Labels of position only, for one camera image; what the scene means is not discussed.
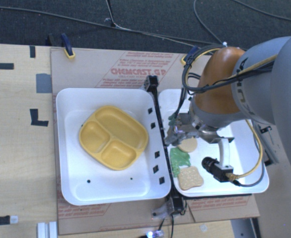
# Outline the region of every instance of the white tray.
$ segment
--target white tray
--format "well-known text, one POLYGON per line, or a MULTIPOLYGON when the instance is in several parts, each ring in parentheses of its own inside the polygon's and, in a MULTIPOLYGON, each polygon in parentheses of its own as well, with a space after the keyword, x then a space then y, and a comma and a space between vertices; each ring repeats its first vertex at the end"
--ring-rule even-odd
MULTIPOLYGON (((160 105, 161 117, 165 135, 168 130, 168 117, 172 115, 178 106, 181 91, 177 89, 167 89, 159 94, 158 101, 160 105)), ((185 100, 180 113, 187 113, 189 110, 190 101, 185 100)), ((246 121, 236 121, 231 123, 226 128, 218 132, 220 136, 234 137, 235 139, 230 145, 230 161, 229 164, 234 167, 235 174, 243 174, 251 170, 257 163, 259 153, 254 143, 253 134, 249 129, 246 121)), ((265 191, 269 186, 269 178, 265 170, 262 181, 253 187, 239 187, 229 182, 219 182, 213 175, 208 173, 202 167, 202 160, 205 157, 217 158, 219 160, 218 144, 208 144, 201 138, 197 139, 198 147, 190 154, 190 162, 192 166, 198 168, 200 175, 204 179, 204 184, 200 187, 194 187, 189 190, 182 190, 179 186, 178 178, 174 178, 176 189, 183 195, 188 197, 205 197, 205 196, 220 196, 220 195, 238 195, 260 193, 265 191)), ((242 184, 254 183, 261 175, 261 165, 251 175, 239 179, 242 184)))
POLYGON ((171 189, 152 96, 140 89, 68 88, 56 98, 62 194, 70 204, 89 205, 157 199, 171 189), (114 171, 81 147, 81 125, 98 108, 116 106, 138 120, 149 142, 127 169, 114 171))

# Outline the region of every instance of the black fabric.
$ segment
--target black fabric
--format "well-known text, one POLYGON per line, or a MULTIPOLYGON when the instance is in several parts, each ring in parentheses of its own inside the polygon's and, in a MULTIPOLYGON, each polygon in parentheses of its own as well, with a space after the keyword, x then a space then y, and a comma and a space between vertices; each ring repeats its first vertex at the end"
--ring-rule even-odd
MULTIPOLYGON (((259 10, 291 18, 291 0, 238 0, 259 10)), ((194 0, 110 0, 114 22, 121 27, 217 43, 197 20, 194 0)), ((111 26, 106 0, 0 0, 0 6, 50 12, 111 26)), ((197 0, 203 23, 222 41, 244 49, 291 35, 291 22, 231 0, 197 0)), ((40 13, 0 9, 0 43, 46 45, 65 33, 78 48, 187 53, 191 47, 167 39, 75 22, 40 13)))

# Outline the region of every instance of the cardboard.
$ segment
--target cardboard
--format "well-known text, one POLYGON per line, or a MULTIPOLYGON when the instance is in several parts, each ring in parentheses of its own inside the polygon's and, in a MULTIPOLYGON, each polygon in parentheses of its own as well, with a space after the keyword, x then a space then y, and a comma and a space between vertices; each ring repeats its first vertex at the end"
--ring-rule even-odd
MULTIPOLYGON (((157 75, 158 91, 180 89, 184 54, 75 49, 69 59, 63 48, 51 48, 55 154, 58 194, 59 234, 79 234, 107 230, 158 227, 151 210, 165 199, 74 206, 62 195, 55 99, 65 88, 142 88, 146 76, 157 75)), ((193 64, 192 72, 201 74, 210 56, 193 64)), ((175 218, 175 224, 258 217, 253 195, 187 200, 188 209, 175 218)))

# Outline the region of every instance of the yellow plate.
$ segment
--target yellow plate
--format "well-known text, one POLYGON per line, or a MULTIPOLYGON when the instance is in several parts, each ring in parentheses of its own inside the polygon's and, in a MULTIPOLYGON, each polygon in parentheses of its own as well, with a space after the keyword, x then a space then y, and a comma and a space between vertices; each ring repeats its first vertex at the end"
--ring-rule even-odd
POLYGON ((144 126, 115 106, 97 109, 82 125, 79 141, 83 149, 113 170, 123 170, 144 151, 148 133, 144 126))

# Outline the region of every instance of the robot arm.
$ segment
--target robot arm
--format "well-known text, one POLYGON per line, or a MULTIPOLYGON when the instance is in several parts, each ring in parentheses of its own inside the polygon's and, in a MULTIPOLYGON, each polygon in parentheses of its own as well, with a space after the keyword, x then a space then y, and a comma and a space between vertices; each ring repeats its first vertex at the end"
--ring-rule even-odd
POLYGON ((191 51, 185 57, 182 76, 179 108, 184 92, 193 92, 189 112, 179 114, 178 108, 170 117, 165 144, 177 146, 191 137, 219 143, 223 140, 217 134, 220 128, 251 119, 277 126, 291 163, 291 37, 276 38, 246 52, 219 47, 206 64, 198 87, 190 87, 188 71, 197 53, 191 51))

